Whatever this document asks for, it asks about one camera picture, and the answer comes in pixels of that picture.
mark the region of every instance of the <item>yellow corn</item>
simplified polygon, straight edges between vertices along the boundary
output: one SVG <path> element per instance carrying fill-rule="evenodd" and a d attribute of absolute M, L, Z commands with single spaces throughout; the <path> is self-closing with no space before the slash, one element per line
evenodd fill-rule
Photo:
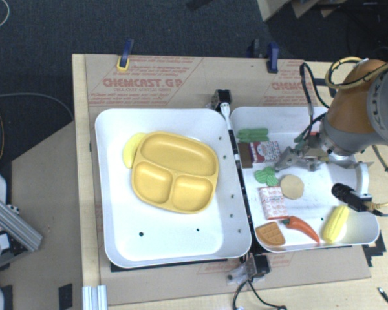
<path fill-rule="evenodd" d="M 333 210 L 322 234 L 323 239 L 327 243 L 335 242 L 348 219 L 348 215 L 349 208 L 346 205 L 340 205 Z"/>

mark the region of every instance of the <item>yellow plate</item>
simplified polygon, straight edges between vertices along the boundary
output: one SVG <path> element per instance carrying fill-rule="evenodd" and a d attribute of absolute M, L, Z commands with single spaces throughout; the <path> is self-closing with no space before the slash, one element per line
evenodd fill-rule
<path fill-rule="evenodd" d="M 147 134 L 136 151 L 132 187 L 144 202 L 194 214 L 214 196 L 219 161 L 206 144 L 168 132 Z"/>

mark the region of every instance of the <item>table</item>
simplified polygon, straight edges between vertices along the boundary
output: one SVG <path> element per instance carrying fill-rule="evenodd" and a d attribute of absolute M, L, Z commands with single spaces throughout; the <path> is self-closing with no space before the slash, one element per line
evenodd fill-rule
<path fill-rule="evenodd" d="M 242 70 L 244 59 L 215 59 L 214 63 L 221 63 L 222 68 L 214 68 L 212 79 L 207 79 L 211 85 L 227 85 L 228 81 L 241 80 L 245 83 L 259 81 L 258 73 L 265 65 L 265 61 L 253 61 L 255 71 L 248 71 L 247 76 Z M 323 77 L 330 63 L 310 63 L 316 77 Z M 89 151 L 91 132 L 89 129 L 88 106 L 88 79 L 86 56 L 74 54 L 72 57 L 74 76 L 74 102 L 76 116 L 76 151 L 78 157 L 78 190 L 80 203 L 80 232 L 81 232 L 81 262 L 84 286 L 97 286 L 101 284 L 100 268 L 98 265 L 99 254 L 97 244 L 96 213 L 94 205 L 94 182 L 92 175 L 92 157 Z M 247 98 L 239 100 L 241 105 Z M 382 148 L 383 155 L 388 160 L 388 148 Z M 363 154 L 363 159 L 375 160 L 371 150 Z M 388 175 L 384 173 L 379 163 L 370 167 L 370 192 L 376 195 L 376 202 L 388 202 Z M 304 285 L 264 290 L 261 295 L 264 300 L 273 304 L 285 304 L 288 309 L 376 309 L 386 305 L 377 291 L 382 287 L 388 294 L 388 218 L 379 218 L 383 239 L 387 252 L 382 257 L 373 258 L 371 278 L 333 282 L 327 284 Z M 163 300 L 139 304 L 116 305 L 112 309 L 231 309 L 232 293 L 216 294 L 210 296 L 197 296 L 176 300 Z M 237 301 L 247 309 L 261 309 L 261 304 L 252 292 L 243 292 Z"/>

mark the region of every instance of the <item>beige round disc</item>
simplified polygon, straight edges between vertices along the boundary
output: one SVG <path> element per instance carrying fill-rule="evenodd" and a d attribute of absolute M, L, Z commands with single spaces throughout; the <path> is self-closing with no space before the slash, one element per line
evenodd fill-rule
<path fill-rule="evenodd" d="M 294 176 L 293 174 L 288 174 L 280 181 L 280 188 L 282 189 L 284 196 L 292 200 L 296 200 L 302 197 L 305 184 L 299 177 Z"/>

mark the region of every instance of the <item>toy red pepper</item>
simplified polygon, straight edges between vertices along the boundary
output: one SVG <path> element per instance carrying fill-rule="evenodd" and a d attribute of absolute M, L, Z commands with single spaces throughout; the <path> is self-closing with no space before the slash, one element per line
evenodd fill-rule
<path fill-rule="evenodd" d="M 304 220 L 296 217 L 289 216 L 287 219 L 283 220 L 283 223 L 288 229 L 295 229 L 305 233 L 307 236 L 311 237 L 317 243 L 321 243 L 318 234 L 313 230 L 313 228 Z"/>

